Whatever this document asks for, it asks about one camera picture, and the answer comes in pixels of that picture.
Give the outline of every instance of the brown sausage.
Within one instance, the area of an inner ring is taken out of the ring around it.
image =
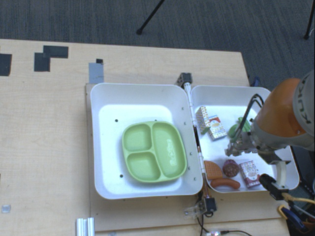
[[[241,184],[238,181],[229,179],[229,178],[218,178],[211,181],[211,186],[213,188],[216,188],[217,186],[221,185],[227,185],[234,189],[239,189],[241,187]]]

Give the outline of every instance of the green plate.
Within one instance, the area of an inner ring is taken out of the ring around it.
[[[140,182],[176,179],[187,167],[180,133],[165,121],[129,126],[123,133],[123,151],[129,173]]]

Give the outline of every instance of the light wood tabletop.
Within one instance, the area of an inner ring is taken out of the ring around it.
[[[67,46],[68,58],[35,72],[44,45]],[[111,201],[90,191],[89,63],[102,59],[110,83],[172,85],[189,72],[193,86],[247,87],[241,53],[1,39],[0,54],[12,55],[9,76],[0,76],[0,206],[11,205],[0,235],[71,236],[76,219],[91,216],[100,236],[200,234],[183,216],[195,196]],[[218,211],[208,230],[289,235],[267,191],[212,195]]]

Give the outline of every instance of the purple round toy food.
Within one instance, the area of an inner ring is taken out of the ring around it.
[[[234,160],[229,159],[225,161],[222,170],[227,177],[235,177],[239,173],[240,167]]]

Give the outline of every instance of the black pole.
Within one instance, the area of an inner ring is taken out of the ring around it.
[[[142,31],[144,29],[144,27],[148,24],[148,22],[151,20],[151,18],[153,18],[154,14],[158,11],[158,9],[160,8],[160,6],[163,4],[165,0],[161,0],[157,6],[154,8],[154,10],[151,12],[151,14],[149,15],[149,17],[147,18],[147,20],[143,23],[143,25],[137,30],[137,34],[141,35]]]
[[[314,5],[315,5],[315,0],[313,0],[311,14],[310,14],[310,19],[309,19],[309,24],[307,26],[307,30],[306,30],[306,33],[304,35],[304,39],[309,39],[309,37],[310,37],[310,30],[311,30],[312,21],[313,21],[313,15],[314,15]]]

